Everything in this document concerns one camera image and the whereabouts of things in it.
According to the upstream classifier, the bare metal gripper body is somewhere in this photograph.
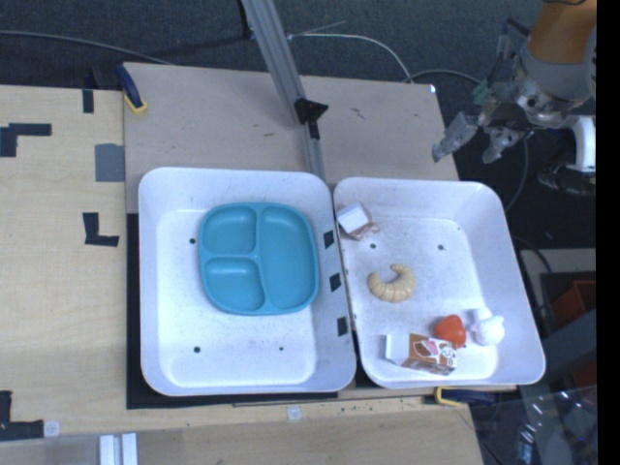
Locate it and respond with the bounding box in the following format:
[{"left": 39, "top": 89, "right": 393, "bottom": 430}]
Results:
[{"left": 477, "top": 80, "right": 585, "bottom": 135}]

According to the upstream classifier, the white plastic tray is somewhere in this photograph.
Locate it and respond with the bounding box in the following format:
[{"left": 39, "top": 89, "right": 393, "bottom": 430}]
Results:
[
  {"left": 332, "top": 176, "right": 547, "bottom": 391},
  {"left": 137, "top": 166, "right": 358, "bottom": 398}
]

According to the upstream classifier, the beige toy croissant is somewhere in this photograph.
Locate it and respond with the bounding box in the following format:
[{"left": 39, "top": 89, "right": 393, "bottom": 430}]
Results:
[{"left": 365, "top": 263, "right": 418, "bottom": 305}]

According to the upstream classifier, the white toy garlic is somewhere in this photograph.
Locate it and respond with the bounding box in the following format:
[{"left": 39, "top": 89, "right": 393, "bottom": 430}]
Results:
[{"left": 466, "top": 307, "right": 506, "bottom": 347}]

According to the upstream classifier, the red toy tomato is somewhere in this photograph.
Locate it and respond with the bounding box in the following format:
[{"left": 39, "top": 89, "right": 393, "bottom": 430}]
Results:
[{"left": 432, "top": 313, "right": 468, "bottom": 350}]

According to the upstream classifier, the brown and white carton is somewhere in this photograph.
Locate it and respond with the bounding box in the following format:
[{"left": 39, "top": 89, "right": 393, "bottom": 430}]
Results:
[{"left": 384, "top": 332, "right": 458, "bottom": 377}]

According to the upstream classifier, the blue divided plate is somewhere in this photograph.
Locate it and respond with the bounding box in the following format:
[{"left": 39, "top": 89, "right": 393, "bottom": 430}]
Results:
[{"left": 197, "top": 201, "right": 322, "bottom": 318}]

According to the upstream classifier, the black cylinder on white bracket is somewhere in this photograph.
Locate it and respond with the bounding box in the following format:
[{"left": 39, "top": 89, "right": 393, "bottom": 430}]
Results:
[{"left": 537, "top": 113, "right": 598, "bottom": 198}]

